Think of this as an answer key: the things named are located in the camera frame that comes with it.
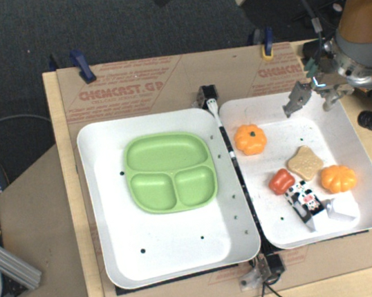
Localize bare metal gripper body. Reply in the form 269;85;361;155
307;43;372;95

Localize white plastic tray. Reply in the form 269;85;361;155
216;77;372;258
73;99;266;295

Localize orange toy pumpkin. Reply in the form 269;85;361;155
318;161;359;197
231;121;270;159

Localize tan toy bread slice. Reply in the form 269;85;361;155
283;142;327;185

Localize red toy bell pepper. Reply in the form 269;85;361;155
265;166;298;198

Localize thin black and white rod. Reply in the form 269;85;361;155
205;93;268;260

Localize cow print milk carton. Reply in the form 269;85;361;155
281;176;329;237

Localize brown cardboard board, red print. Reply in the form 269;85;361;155
55;21;372;297

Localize green divided plate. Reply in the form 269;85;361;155
120;124;222;220

